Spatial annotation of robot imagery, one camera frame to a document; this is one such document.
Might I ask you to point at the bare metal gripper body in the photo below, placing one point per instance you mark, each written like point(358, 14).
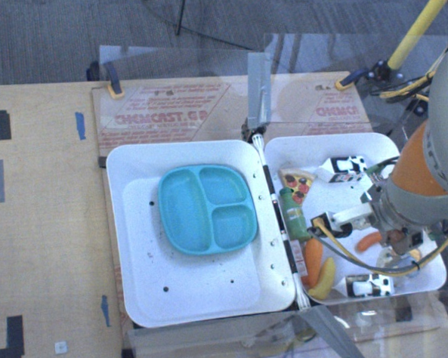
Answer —
point(397, 232)

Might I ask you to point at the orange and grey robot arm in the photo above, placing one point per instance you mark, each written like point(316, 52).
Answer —
point(416, 170)

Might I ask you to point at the orange sausage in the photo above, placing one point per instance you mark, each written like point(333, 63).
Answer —
point(368, 241)

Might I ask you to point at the black and white milk carton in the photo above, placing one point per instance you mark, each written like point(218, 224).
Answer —
point(344, 169)
point(368, 286)

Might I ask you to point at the white plastic tray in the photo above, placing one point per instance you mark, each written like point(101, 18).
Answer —
point(200, 282)
point(335, 205)

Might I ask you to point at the yellow banana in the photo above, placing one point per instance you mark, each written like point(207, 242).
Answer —
point(325, 279)

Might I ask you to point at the orange carrot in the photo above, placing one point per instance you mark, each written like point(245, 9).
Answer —
point(313, 258)

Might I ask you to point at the white and red packet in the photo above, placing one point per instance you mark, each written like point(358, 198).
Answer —
point(299, 258)

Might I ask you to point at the green bottle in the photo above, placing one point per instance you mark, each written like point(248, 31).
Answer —
point(295, 217)

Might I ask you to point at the toy pizza slice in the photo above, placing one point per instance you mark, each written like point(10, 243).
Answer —
point(298, 183)

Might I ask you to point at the thin black and white rod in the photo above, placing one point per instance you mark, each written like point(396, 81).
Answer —
point(273, 198)

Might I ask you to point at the blue divided plate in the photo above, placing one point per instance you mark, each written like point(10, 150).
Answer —
point(207, 209)

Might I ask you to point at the black cylinder on white bracket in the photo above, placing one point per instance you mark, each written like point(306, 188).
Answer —
point(347, 217)

